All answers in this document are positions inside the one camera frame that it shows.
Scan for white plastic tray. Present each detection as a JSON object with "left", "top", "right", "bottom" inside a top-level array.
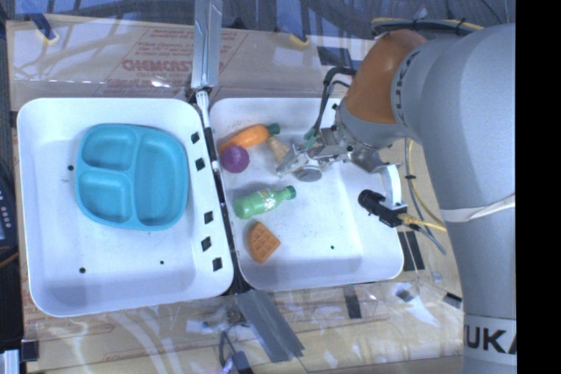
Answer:
[
  {"left": 16, "top": 96, "right": 235, "bottom": 318},
  {"left": 208, "top": 96, "right": 405, "bottom": 293}
]

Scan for purple grapes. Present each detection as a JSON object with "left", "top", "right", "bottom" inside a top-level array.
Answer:
[{"left": 219, "top": 145, "right": 252, "bottom": 175}]

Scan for blue divided plate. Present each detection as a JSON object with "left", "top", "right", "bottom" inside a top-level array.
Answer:
[{"left": 75, "top": 123, "right": 191, "bottom": 232}]

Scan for orange waffle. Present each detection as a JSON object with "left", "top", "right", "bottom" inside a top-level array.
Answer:
[{"left": 245, "top": 221, "right": 282, "bottom": 265}]

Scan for black block with thin wires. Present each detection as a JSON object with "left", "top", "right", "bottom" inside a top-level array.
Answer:
[{"left": 229, "top": 349, "right": 254, "bottom": 374}]

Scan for beige ice cream cone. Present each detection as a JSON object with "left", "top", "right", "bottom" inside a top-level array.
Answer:
[{"left": 266, "top": 135, "right": 291, "bottom": 166}]

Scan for black cylinder on white bracket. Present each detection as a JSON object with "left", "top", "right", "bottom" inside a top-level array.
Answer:
[{"left": 357, "top": 163, "right": 409, "bottom": 229}]

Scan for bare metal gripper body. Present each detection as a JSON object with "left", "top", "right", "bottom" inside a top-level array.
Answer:
[{"left": 301, "top": 128, "right": 388, "bottom": 175}]

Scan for brown cardboard board red print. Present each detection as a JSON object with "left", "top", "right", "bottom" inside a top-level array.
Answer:
[{"left": 5, "top": 14, "right": 465, "bottom": 374}]

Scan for orange carrot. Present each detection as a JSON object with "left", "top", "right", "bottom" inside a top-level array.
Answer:
[{"left": 217, "top": 123, "right": 281, "bottom": 154}]

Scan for green bottle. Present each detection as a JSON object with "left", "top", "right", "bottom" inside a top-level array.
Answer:
[{"left": 232, "top": 185, "right": 298, "bottom": 220}]

